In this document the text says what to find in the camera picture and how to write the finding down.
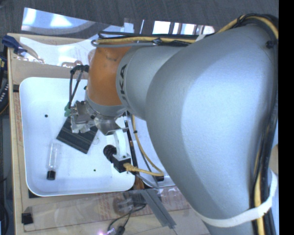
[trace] white cable tie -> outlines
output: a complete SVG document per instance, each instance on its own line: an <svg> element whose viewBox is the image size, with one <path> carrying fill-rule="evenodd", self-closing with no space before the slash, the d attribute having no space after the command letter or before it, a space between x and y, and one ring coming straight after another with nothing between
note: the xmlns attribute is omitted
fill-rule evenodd
<svg viewBox="0 0 294 235"><path fill-rule="evenodd" d="M213 219L213 218L205 217L198 212L197 212L197 214L202 219L202 221L204 221L205 223L212 225L212 226L215 226L215 227L222 227L222 228L238 226L243 223L246 223L246 222L249 222L249 221L252 221L252 220L255 220L255 219L262 217L272 207L272 198L275 195L275 192L277 189L277 184L278 184L276 175L273 173L272 170L270 170L270 171L272 174L271 185L270 185L270 194L269 194L268 199L264 203L262 203L260 206L249 209L249 210L247 210L237 216L227 218L227 219Z"/></svg>

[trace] test tube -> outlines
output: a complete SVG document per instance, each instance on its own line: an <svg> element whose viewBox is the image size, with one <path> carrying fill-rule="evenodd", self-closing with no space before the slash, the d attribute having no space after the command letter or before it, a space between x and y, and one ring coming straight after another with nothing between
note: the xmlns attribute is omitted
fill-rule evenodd
<svg viewBox="0 0 294 235"><path fill-rule="evenodd" d="M61 144L59 143L51 144L50 155L48 160L48 172L47 172L48 180L55 180L57 164L59 163L58 160L59 160L60 147L61 147Z"/></svg>

